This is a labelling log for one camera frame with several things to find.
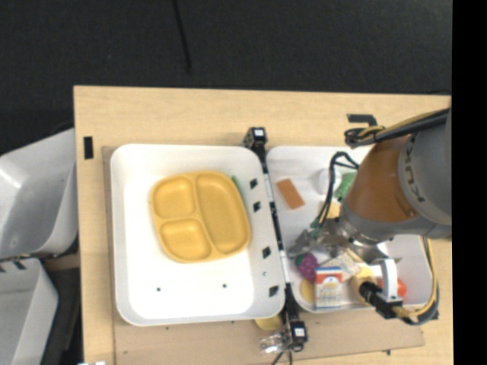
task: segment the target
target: yellow divided plate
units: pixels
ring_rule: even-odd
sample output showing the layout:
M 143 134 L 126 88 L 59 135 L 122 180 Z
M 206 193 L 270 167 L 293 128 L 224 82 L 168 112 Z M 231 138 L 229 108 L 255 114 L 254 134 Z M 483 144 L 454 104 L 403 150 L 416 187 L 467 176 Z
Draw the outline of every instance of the yellow divided plate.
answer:
M 231 178 L 220 172 L 159 181 L 151 191 L 151 210 L 162 247 L 179 262 L 232 256 L 250 241 L 244 202 Z

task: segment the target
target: small carton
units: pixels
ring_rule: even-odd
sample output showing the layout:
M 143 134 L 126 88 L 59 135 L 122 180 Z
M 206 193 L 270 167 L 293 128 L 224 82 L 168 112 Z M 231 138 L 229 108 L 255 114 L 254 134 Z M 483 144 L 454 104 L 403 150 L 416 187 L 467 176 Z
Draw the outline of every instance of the small carton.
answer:
M 314 281 L 315 306 L 339 308 L 342 306 L 342 268 L 339 266 L 319 266 Z

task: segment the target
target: dark background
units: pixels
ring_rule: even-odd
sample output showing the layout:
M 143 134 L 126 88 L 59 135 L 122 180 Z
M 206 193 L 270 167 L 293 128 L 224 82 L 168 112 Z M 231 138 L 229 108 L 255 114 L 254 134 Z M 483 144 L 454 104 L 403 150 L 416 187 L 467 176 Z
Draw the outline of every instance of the dark background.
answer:
M 69 127 L 76 84 L 451 92 L 453 0 L 178 2 L 190 72 L 171 0 L 0 0 L 0 155 Z M 53 280 L 71 337 L 78 272 Z

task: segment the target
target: orange rectangular block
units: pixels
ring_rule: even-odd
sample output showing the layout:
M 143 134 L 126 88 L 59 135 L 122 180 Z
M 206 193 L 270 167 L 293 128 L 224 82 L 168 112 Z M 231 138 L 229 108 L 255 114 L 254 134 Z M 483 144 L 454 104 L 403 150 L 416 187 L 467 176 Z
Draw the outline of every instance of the orange rectangular block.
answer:
M 283 179 L 276 183 L 280 193 L 291 210 L 304 205 L 304 200 L 290 179 Z

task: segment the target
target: white container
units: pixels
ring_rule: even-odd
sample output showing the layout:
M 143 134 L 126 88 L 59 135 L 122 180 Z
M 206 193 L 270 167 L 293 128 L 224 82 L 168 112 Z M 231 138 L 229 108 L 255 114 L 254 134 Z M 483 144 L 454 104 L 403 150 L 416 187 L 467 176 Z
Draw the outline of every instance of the white container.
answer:
M 41 362 L 58 294 L 35 256 L 65 252 L 77 233 L 74 130 L 2 155 L 0 365 Z
M 215 170 L 236 177 L 251 227 L 236 255 L 180 263 L 164 253 L 150 191 L 168 176 Z M 256 319 L 284 305 L 284 278 L 258 157 L 242 147 L 128 144 L 110 161 L 116 306 L 133 325 Z M 253 188 L 250 182 L 256 180 Z M 259 209 L 254 212 L 254 205 Z
M 294 245 L 303 230 L 309 229 L 311 222 L 323 205 L 328 186 L 329 162 L 332 156 L 337 151 L 345 151 L 355 162 L 360 163 L 369 150 L 370 148 L 352 150 L 344 147 L 282 146 L 269 151 L 267 155 L 269 176 L 275 191 L 275 205 L 281 225 L 282 242 L 286 249 L 290 249 Z M 335 169 L 339 173 L 336 177 L 338 183 L 343 173 L 350 172 L 350 169 L 345 167 L 337 166 Z M 275 186 L 283 179 L 290 179 L 293 182 L 305 201 L 305 205 L 294 210 L 287 206 Z M 420 237 L 416 235 L 396 236 L 392 242 L 381 243 L 379 247 L 389 257 L 401 259 L 396 267 L 398 277 L 407 287 L 404 305 L 426 303 L 431 293 L 432 279 Z M 317 257 L 318 262 L 325 262 L 330 258 L 325 251 L 313 251 L 313 254 Z M 300 290 L 302 277 L 294 261 L 289 261 L 288 266 L 293 294 L 301 307 L 316 313 L 336 311 L 336 309 L 316 309 L 311 302 L 307 301 Z M 381 276 L 379 266 L 372 267 L 372 270 L 378 278 Z M 340 309 L 365 308 L 349 285 L 345 283 L 342 289 L 342 307 Z

